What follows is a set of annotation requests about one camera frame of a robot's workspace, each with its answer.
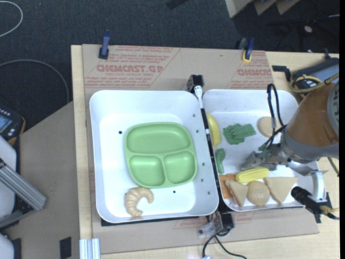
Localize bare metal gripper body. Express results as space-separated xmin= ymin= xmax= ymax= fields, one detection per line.
xmin=254 ymin=143 xmax=319 ymax=176

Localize white plastic tray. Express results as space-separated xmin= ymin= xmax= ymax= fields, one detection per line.
xmin=88 ymin=89 xmax=220 ymax=224
xmin=201 ymin=88 xmax=327 ymax=213

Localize yellow corn cob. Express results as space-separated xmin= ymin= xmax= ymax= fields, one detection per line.
xmin=235 ymin=166 xmax=270 ymax=184

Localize tan triangular bread slice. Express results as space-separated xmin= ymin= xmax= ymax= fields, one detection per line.
xmin=264 ymin=176 xmax=300 ymax=206

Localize green pea pod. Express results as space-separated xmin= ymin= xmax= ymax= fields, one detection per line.
xmin=215 ymin=147 xmax=226 ymax=175

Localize green broccoli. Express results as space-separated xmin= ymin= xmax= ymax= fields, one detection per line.
xmin=223 ymin=122 xmax=257 ymax=146

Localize beige round biscuit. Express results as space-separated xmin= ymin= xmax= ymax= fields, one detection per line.
xmin=256 ymin=115 xmax=281 ymax=139

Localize round tan bread roll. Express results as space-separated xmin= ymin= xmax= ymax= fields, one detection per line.
xmin=246 ymin=180 xmax=271 ymax=207

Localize triangular sandwich with filling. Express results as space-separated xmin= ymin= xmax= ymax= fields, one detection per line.
xmin=224 ymin=179 xmax=249 ymax=208

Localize orange flat slab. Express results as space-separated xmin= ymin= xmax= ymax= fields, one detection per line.
xmin=218 ymin=173 xmax=238 ymax=200

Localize thin black and white rod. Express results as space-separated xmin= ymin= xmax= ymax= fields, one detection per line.
xmin=193 ymin=85 xmax=223 ymax=214

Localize yellow banana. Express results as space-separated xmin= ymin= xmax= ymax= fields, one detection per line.
xmin=205 ymin=113 xmax=223 ymax=147

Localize green divided plate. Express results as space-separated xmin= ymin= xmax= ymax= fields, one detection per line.
xmin=123 ymin=121 xmax=198 ymax=189

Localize beige croissant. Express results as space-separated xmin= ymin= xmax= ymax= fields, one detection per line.
xmin=123 ymin=186 xmax=155 ymax=217

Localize brown cardboard board, red print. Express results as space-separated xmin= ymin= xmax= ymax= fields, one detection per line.
xmin=81 ymin=44 xmax=320 ymax=255

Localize black cylinder on white bracket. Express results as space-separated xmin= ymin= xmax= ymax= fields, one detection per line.
xmin=291 ymin=169 xmax=333 ymax=223

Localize black block with thin wires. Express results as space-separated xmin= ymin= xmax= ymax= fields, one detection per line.
xmin=188 ymin=74 xmax=204 ymax=93
xmin=215 ymin=212 xmax=236 ymax=231

